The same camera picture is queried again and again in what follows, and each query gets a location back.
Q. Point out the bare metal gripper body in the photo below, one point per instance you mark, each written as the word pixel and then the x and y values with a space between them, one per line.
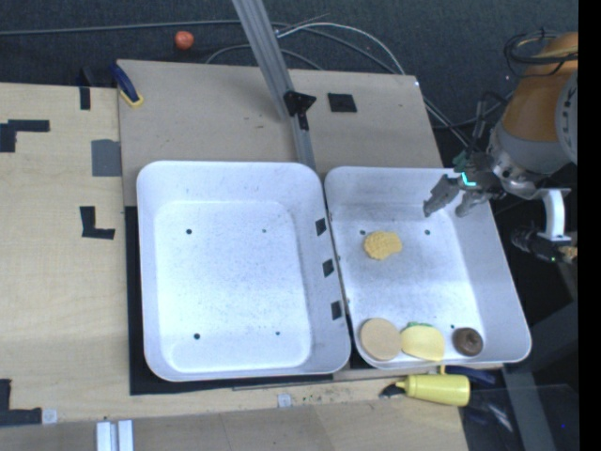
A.
pixel 514 179

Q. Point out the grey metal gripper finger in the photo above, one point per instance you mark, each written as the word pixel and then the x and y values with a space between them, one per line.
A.
pixel 436 200
pixel 468 203

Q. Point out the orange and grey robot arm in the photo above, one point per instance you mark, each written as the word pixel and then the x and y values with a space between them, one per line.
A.
pixel 535 106

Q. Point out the yellow ridged biscuit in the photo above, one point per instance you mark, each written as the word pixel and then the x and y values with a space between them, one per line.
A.
pixel 382 245

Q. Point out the white plastic tray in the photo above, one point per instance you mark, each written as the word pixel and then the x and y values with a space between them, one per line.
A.
pixel 230 275
pixel 422 280

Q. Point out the brown doughnut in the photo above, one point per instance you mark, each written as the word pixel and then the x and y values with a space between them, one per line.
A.
pixel 467 341

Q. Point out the yellow taco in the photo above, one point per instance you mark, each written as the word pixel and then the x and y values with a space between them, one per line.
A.
pixel 422 343

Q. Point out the tan round biscuit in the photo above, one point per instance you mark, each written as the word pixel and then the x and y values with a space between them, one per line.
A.
pixel 379 339

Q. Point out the yellow mustard bottle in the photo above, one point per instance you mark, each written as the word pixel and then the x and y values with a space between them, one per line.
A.
pixel 439 389

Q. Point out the pale wood board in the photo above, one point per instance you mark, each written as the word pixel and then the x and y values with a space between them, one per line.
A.
pixel 211 120

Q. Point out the black cylinder on white bracket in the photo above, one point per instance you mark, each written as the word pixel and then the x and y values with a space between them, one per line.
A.
pixel 555 214

